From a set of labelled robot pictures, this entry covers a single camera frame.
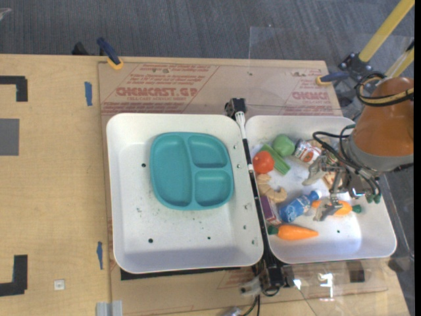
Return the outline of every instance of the red tomato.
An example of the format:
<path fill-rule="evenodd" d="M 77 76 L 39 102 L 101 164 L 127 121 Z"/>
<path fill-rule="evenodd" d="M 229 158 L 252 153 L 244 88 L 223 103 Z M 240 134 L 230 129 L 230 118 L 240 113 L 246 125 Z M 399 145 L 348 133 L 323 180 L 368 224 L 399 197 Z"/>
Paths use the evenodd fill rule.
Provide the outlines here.
<path fill-rule="evenodd" d="M 253 167 L 257 173 L 267 173 L 274 169 L 275 160 L 269 152 L 260 151 L 253 158 Z"/>

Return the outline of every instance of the blue clamp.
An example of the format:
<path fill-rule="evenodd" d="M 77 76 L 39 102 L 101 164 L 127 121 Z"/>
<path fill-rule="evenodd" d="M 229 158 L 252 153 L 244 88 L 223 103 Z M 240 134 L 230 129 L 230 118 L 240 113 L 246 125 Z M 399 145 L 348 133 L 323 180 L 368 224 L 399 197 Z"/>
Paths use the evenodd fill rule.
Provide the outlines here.
<path fill-rule="evenodd" d="M 342 81 L 342 80 L 346 80 L 349 77 L 349 74 L 347 72 L 333 72 L 331 74 L 328 75 L 324 75 L 324 76 L 317 76 L 316 77 L 316 83 L 319 86 L 328 86 L 330 85 L 333 81 Z"/>
<path fill-rule="evenodd" d="M 97 44 L 99 45 L 101 52 L 103 51 L 107 54 L 107 61 L 114 69 L 119 70 L 123 67 L 123 61 L 121 61 L 114 48 L 112 48 L 111 45 L 104 40 L 104 38 L 98 38 Z"/>

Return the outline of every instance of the green toy vegetable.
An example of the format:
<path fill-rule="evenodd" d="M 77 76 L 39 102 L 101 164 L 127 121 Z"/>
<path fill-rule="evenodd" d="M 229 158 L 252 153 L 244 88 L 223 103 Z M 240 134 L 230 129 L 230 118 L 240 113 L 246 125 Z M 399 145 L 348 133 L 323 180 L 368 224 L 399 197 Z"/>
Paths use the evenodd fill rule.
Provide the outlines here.
<path fill-rule="evenodd" d="M 285 134 L 280 134 L 272 142 L 272 147 L 281 157 L 292 155 L 295 151 L 295 144 Z"/>
<path fill-rule="evenodd" d="M 267 151 L 272 156 L 273 160 L 275 160 L 275 169 L 281 174 L 287 174 L 287 172 L 291 169 L 291 167 L 286 163 L 284 158 L 282 158 L 278 152 L 272 149 L 268 144 L 263 144 L 260 151 Z"/>

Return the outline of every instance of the orange carrot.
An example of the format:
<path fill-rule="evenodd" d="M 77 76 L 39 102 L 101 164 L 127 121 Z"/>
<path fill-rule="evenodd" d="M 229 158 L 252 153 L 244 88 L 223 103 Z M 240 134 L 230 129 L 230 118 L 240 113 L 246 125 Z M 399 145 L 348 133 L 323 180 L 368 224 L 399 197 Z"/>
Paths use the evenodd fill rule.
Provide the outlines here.
<path fill-rule="evenodd" d="M 318 236 L 318 232 L 294 224 L 282 224 L 278 229 L 278 236 L 284 240 L 302 240 Z"/>
<path fill-rule="evenodd" d="M 321 202 L 322 200 L 314 200 L 313 203 L 311 204 L 311 207 L 317 208 L 320 206 Z M 349 205 L 346 201 L 339 200 L 339 203 L 342 204 L 342 208 L 338 209 L 334 215 L 346 215 L 353 210 L 353 207 Z"/>

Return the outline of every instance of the teal divided plate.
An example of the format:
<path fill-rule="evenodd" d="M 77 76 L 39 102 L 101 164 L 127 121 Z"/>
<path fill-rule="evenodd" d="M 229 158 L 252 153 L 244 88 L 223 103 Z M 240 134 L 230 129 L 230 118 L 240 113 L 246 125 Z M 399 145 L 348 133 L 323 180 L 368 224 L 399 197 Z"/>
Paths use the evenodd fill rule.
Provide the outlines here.
<path fill-rule="evenodd" d="M 169 208 L 212 209 L 231 199 L 234 179 L 230 156 L 214 136 L 161 134 L 152 143 L 149 162 L 155 196 Z"/>

